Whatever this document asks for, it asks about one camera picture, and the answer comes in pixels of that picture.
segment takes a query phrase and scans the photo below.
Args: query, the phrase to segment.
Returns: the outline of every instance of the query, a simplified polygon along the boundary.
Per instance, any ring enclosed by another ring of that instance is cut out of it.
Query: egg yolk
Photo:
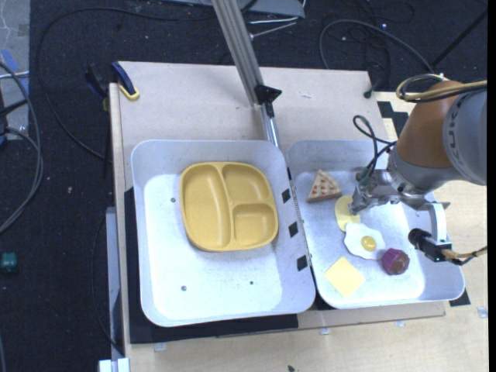
[[[367,251],[373,251],[376,247],[375,239],[371,236],[363,236],[362,237],[362,247]]]

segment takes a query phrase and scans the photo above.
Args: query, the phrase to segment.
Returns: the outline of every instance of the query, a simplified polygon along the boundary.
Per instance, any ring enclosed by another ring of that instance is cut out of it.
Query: metal bracket
[[[451,243],[448,240],[446,231],[446,213],[444,212],[449,204],[441,202],[430,202],[425,205],[425,209],[429,213],[432,227],[432,237],[429,239],[434,245],[443,245]]]
[[[281,94],[281,90],[267,87],[266,85],[257,85],[255,94],[257,95],[258,103],[265,106],[265,112],[272,119],[274,117],[274,107],[272,102]]]

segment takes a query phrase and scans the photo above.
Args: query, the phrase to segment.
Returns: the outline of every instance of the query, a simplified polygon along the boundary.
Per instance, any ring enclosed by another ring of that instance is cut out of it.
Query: yellow plate
[[[189,240],[207,251],[251,250],[277,235],[277,208],[264,173],[253,165],[209,162],[186,168],[181,214]]]

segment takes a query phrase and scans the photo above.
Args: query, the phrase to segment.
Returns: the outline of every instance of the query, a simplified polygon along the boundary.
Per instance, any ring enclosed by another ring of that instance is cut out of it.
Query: yellow cheese square
[[[340,257],[324,277],[345,298],[351,296],[365,281],[365,277],[345,258]]]

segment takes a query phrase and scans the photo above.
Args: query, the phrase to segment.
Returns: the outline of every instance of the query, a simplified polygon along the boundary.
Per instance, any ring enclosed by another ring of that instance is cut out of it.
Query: fried egg
[[[350,253],[364,259],[379,260],[388,250],[380,232],[358,222],[346,224],[344,244]]]

